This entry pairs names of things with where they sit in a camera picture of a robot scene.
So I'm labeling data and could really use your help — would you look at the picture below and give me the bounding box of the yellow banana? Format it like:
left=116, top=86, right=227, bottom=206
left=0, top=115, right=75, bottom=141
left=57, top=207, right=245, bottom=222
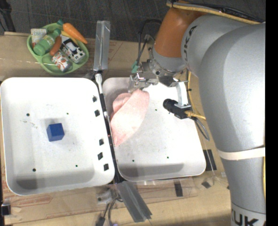
left=60, top=30, right=79, bottom=46

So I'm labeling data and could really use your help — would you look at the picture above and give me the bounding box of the pink cloth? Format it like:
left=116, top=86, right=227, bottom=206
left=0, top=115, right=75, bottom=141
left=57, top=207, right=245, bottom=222
left=109, top=89, right=151, bottom=148

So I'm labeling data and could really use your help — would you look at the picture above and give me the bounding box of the green plastic bottle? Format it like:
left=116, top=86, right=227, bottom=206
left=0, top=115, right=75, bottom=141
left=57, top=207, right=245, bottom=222
left=33, top=28, right=62, bottom=57

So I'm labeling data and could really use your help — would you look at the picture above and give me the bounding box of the brown cardboard board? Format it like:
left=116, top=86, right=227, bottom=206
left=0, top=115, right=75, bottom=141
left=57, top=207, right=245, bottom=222
left=0, top=31, right=232, bottom=226

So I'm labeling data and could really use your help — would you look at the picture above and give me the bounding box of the white packet with red print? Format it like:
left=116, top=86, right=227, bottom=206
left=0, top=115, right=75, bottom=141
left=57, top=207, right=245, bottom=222
left=30, top=28, right=48, bottom=48

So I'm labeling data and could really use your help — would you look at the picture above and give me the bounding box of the brown sausage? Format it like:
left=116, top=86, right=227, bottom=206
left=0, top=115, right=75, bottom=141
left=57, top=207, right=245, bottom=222
left=49, top=35, right=63, bottom=57

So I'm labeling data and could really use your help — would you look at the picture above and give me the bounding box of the orange carrot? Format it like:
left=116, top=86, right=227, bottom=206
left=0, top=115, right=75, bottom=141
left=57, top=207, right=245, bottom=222
left=57, top=19, right=89, bottom=45

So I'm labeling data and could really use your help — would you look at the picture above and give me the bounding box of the green divided plate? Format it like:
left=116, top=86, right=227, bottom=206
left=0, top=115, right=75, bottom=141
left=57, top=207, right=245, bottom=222
left=26, top=23, right=90, bottom=76

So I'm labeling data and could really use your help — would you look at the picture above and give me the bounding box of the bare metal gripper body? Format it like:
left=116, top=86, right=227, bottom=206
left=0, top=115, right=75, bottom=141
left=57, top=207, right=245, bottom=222
left=136, top=59, right=189, bottom=88

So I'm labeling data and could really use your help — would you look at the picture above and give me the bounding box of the white carton with black patches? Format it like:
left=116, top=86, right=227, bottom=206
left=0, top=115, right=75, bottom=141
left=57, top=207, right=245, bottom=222
left=59, top=35, right=86, bottom=64

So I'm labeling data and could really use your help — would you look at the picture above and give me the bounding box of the black cylinder on white bracket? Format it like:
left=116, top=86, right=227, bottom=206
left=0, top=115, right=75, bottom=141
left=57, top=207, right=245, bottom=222
left=163, top=78, right=192, bottom=120

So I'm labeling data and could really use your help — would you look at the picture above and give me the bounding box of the white plastic tray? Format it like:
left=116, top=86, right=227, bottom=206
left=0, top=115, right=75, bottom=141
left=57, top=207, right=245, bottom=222
left=0, top=77, right=116, bottom=196
left=102, top=76, right=207, bottom=182

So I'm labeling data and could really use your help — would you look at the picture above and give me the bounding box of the white can with red print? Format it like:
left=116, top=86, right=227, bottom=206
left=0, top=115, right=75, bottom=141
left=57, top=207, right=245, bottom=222
left=51, top=51, right=74, bottom=73

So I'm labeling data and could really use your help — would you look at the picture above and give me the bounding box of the blue cube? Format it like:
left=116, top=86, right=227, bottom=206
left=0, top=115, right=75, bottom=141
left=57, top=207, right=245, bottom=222
left=46, top=122, right=65, bottom=142

